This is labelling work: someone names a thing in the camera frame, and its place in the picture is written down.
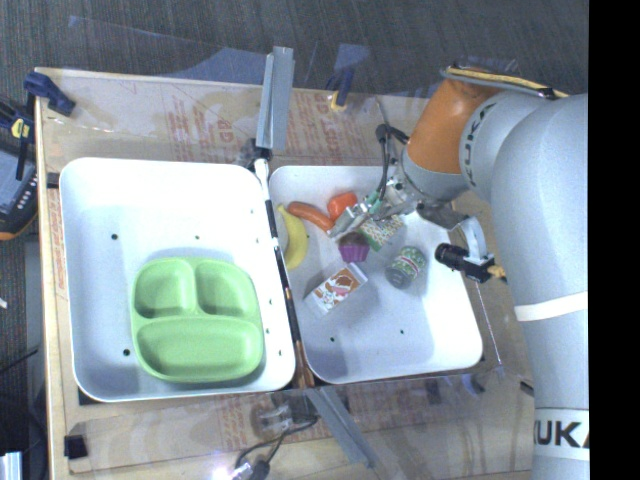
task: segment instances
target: tin can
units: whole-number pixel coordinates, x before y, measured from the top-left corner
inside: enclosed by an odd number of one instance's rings
[[[385,277],[396,288],[407,288],[427,266],[427,258],[417,247],[403,247],[389,266]]]

